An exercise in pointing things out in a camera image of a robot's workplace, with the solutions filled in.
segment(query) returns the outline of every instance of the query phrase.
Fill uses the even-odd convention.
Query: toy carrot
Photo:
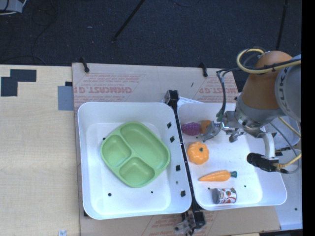
[[[227,170],[215,171],[199,178],[199,181],[222,182],[229,180],[230,177],[237,177],[237,172],[229,172]]]

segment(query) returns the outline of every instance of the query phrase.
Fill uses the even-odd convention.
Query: white tray
[[[178,108],[181,125],[189,122],[201,122],[209,119],[216,121],[216,114],[221,108],[219,103],[185,103]],[[226,110],[235,110],[235,104],[227,104]],[[260,207],[281,205],[286,201],[286,188],[280,173],[266,172],[249,164],[246,157],[249,153],[265,154],[262,139],[248,134],[238,137],[230,143],[229,136],[221,131],[217,136],[205,142],[210,156],[201,165],[189,162],[189,170],[197,203],[206,210],[221,210],[241,207]],[[202,137],[183,134],[185,149]],[[217,170],[237,171],[237,178],[231,177],[224,182],[201,182],[198,179]],[[237,200],[233,204],[215,204],[212,200],[214,188],[234,187]]]
[[[100,156],[103,138],[128,121],[138,121],[146,125],[162,139],[171,153],[167,168],[151,183],[141,188],[124,184],[106,167]],[[168,105],[84,103],[78,110],[78,128],[83,207],[91,218],[102,220],[182,213],[189,209],[190,187],[175,115]]]

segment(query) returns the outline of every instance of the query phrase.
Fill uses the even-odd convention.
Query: wooden surface
[[[80,235],[74,112],[58,110],[58,86],[71,67],[36,69],[18,96],[0,97],[0,235]]]

